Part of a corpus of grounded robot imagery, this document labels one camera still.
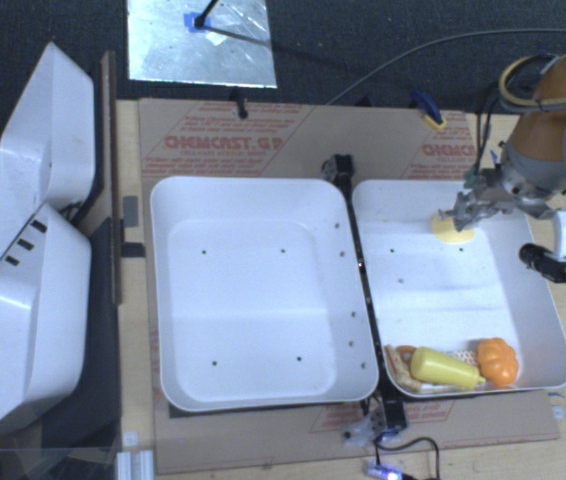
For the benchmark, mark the black cylinder on white bracket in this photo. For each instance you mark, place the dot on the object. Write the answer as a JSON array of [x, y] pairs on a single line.
[[545, 260]]

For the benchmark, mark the white mesh net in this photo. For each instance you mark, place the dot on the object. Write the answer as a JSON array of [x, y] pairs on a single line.
[[464, 356]]

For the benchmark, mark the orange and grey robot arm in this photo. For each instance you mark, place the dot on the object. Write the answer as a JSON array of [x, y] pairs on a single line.
[[545, 133]]

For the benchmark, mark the thin black rod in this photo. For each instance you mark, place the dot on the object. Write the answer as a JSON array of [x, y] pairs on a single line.
[[366, 288]]

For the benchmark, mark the pale yellow round biscuit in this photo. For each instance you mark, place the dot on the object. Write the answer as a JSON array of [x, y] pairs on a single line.
[[445, 234]]

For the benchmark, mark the yellow squeeze bottle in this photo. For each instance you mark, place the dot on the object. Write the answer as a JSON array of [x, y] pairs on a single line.
[[443, 368]]

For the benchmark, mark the white plastic tray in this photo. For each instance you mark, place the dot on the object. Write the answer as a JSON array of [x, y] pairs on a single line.
[[443, 293], [248, 293]]

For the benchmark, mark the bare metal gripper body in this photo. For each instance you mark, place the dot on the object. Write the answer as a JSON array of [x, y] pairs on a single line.
[[495, 199]]

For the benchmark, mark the orange toy pumpkin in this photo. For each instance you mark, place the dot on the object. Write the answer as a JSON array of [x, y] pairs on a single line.
[[499, 360]]

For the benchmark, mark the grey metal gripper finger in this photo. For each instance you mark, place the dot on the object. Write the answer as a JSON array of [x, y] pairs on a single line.
[[450, 214], [464, 223]]

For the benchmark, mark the tan toy pretzel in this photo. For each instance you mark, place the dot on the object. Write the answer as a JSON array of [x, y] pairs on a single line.
[[402, 363]]

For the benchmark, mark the brown cardboard board red print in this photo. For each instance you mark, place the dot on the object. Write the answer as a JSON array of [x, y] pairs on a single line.
[[273, 138]]

